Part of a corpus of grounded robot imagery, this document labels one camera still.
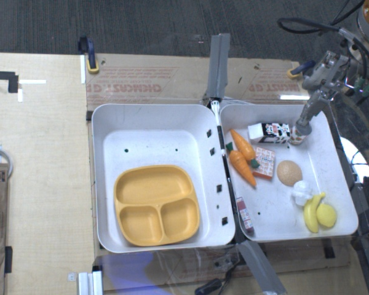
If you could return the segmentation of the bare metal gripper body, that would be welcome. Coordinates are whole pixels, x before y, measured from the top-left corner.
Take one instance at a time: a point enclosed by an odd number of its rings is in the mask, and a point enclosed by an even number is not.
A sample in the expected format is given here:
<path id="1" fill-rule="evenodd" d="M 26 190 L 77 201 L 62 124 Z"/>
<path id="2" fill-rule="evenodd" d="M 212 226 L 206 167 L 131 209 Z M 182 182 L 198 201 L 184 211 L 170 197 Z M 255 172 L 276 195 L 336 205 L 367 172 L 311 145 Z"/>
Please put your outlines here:
<path id="1" fill-rule="evenodd" d="M 327 51 L 304 76 L 302 88 L 326 100 L 343 93 L 369 97 L 369 43 L 348 42 L 345 54 Z"/>

